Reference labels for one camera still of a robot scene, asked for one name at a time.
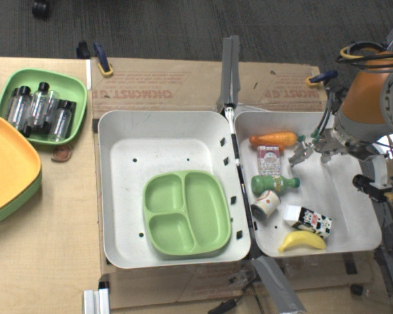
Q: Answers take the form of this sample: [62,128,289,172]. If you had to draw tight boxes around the black and white carton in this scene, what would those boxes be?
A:
[282,204,333,240]

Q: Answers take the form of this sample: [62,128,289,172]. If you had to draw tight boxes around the brown cardboard board red print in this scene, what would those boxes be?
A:
[90,56,374,310]

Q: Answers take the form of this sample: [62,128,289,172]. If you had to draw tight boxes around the pink and white carton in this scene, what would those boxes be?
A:
[256,145,282,178]

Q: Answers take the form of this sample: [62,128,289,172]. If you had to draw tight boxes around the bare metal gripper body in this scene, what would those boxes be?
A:
[313,128,377,158]

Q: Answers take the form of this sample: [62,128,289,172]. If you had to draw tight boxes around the black block with thin wires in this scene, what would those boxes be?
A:
[207,298,238,314]

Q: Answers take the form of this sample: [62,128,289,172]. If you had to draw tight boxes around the black cylinder on white bracket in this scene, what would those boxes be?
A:
[352,152,393,204]

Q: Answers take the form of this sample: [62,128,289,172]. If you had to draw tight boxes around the orange carrot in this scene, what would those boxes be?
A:
[249,131,307,147]

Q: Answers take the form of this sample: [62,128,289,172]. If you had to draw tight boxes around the white plastic tray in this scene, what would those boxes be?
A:
[233,110,383,259]
[97,110,252,270]

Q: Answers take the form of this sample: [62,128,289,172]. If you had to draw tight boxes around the white and orange can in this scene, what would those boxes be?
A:
[250,189,282,221]

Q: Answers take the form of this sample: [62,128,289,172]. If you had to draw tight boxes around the green square plate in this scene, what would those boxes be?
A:
[0,67,88,146]

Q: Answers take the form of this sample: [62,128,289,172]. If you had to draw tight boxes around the yellow plate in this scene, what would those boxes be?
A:
[0,114,43,216]

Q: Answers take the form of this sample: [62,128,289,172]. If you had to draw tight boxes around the clear plastic bottle black cap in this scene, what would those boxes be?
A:
[45,90,62,124]
[26,81,51,134]
[6,85,33,131]
[47,99,73,143]

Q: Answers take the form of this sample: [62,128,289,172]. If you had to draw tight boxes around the green bottle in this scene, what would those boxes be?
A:
[250,174,301,196]

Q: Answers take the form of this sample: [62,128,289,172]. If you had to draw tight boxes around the green divided plate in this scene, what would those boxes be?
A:
[142,169,233,258]

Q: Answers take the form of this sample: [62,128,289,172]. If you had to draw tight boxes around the thin black and white rod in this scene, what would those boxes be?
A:
[223,106,259,232]

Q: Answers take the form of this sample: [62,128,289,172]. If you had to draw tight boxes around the yellow banana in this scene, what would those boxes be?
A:
[277,230,328,254]

